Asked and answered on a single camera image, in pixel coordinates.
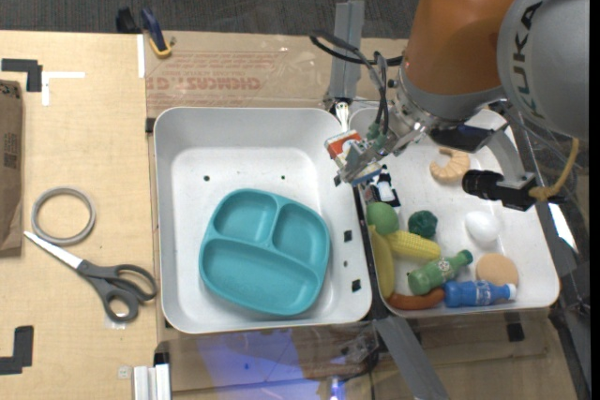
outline blue bottle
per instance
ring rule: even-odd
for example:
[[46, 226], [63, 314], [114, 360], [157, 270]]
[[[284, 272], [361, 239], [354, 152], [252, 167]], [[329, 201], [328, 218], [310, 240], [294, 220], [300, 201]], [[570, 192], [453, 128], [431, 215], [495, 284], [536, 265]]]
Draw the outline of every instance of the blue bottle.
[[446, 306], [484, 306], [497, 300], [515, 300], [517, 287], [513, 284], [494, 285], [487, 280], [456, 282], [448, 280], [443, 284]]

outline yellow cable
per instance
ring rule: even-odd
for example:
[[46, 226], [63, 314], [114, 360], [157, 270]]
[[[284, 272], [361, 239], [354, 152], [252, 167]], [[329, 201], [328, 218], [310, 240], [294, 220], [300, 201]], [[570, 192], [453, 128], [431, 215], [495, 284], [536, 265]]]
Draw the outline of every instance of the yellow cable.
[[559, 180], [556, 181], [556, 184], [553, 186], [535, 186], [529, 191], [529, 195], [534, 197], [540, 201], [546, 201], [553, 195], [559, 193], [561, 188], [563, 188], [564, 183], [569, 175], [571, 169], [573, 169], [573, 165], [575, 164], [575, 159], [578, 155], [579, 150], [579, 139], [573, 138], [573, 143], [571, 144], [571, 154], [569, 154], [569, 158], [564, 165], [564, 169], [562, 170], [561, 176]]

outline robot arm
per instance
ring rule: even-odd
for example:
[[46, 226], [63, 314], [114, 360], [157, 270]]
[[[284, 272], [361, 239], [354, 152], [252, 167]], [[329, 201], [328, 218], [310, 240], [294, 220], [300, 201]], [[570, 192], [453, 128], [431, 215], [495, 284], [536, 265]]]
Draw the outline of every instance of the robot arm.
[[539, 126], [587, 140], [589, 26], [590, 0], [420, 0], [385, 123], [352, 146], [340, 179], [353, 183], [369, 164], [427, 134], [467, 152], [489, 146], [502, 174], [471, 170], [463, 188], [490, 198], [481, 194], [486, 185], [491, 200], [527, 210], [535, 180], [518, 154], [504, 156], [503, 129], [465, 122], [508, 98]]

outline table surface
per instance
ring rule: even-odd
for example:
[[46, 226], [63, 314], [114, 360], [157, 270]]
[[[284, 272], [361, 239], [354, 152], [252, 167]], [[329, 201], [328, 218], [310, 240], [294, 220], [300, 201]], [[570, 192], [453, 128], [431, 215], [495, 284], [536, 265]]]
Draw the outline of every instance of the table surface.
[[[196, 35], [206, 46], [215, 38], [248, 39]], [[85, 74], [83, 79], [52, 79], [49, 106], [42, 105], [40, 93], [24, 93], [23, 227], [31, 229], [31, 207], [43, 191], [77, 186], [91, 196], [97, 222], [86, 240], [68, 250], [99, 265], [135, 263], [155, 269], [148, 156], [152, 139], [144, 132], [146, 85], [139, 69], [138, 36], [4, 31], [0, 38], [3, 58], [37, 59], [44, 71]], [[398, 45], [392, 40], [379, 40], [378, 45], [382, 42], [384, 47]], [[330, 66], [326, 54], [313, 53]], [[0, 78], [20, 81], [24, 91], [24, 73], [0, 72]], [[40, 224], [59, 236], [80, 230], [86, 219], [81, 203], [68, 197], [56, 198], [40, 212]], [[126, 326], [114, 324], [87, 282], [24, 238], [19, 255], [0, 258], [0, 272], [0, 357], [12, 355], [15, 328], [35, 329], [33, 364], [19, 375], [0, 376], [1, 398], [131, 398], [128, 369], [152, 365], [158, 344], [157, 303], [145, 304]], [[456, 398], [577, 398], [558, 335], [543, 320], [539, 333], [542, 355], [451, 363], [437, 349], [430, 351], [431, 358]], [[490, 348], [485, 342], [480, 347]], [[348, 383], [347, 398], [365, 398], [370, 392], [366, 377]], [[411, 398], [391, 363], [381, 362], [373, 378], [377, 398]], [[174, 397], [296, 398], [289, 386], [265, 390], [255, 386]]]

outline teal divided plate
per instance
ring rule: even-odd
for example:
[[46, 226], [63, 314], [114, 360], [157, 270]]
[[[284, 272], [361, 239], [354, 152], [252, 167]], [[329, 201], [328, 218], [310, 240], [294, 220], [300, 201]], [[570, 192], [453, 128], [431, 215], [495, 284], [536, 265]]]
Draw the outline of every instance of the teal divided plate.
[[235, 190], [210, 219], [200, 275], [230, 302], [291, 316], [317, 300], [329, 250], [325, 222], [306, 205], [262, 190]]

